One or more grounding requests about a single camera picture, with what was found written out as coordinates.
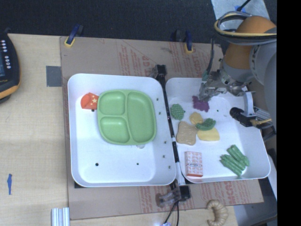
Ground thin black and white rod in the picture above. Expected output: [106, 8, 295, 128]
[158, 73, 186, 186]

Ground purple grapes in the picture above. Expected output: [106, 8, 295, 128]
[191, 95, 210, 113]

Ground green asparagus bundle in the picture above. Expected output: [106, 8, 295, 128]
[226, 145, 250, 167]
[219, 154, 246, 177]

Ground tan croissant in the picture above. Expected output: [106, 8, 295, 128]
[206, 199, 229, 226]

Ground small yellow toy food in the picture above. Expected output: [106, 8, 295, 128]
[189, 112, 204, 125]

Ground tan bread slice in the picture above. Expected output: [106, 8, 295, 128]
[175, 121, 198, 146]

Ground large yellow toy food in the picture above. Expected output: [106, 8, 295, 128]
[197, 127, 221, 142]

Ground orange pizza slice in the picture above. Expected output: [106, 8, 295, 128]
[80, 92, 100, 111]

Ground green broccoli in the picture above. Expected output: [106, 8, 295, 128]
[195, 118, 217, 131]

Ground brown cardboard board red print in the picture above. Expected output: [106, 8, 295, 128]
[59, 36, 264, 220]

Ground white plastic tray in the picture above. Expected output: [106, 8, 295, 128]
[67, 73, 177, 188]
[165, 77, 271, 184]

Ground black block with thin wires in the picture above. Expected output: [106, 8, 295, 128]
[156, 184, 191, 208]
[152, 64, 168, 80]

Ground orange and white carton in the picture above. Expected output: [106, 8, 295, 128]
[183, 151, 204, 178]

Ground green divided plate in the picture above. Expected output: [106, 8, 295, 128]
[96, 89, 157, 146]

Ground green grapes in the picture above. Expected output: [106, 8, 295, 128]
[170, 103, 186, 121]

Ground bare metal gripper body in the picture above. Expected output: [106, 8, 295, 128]
[201, 70, 247, 97]

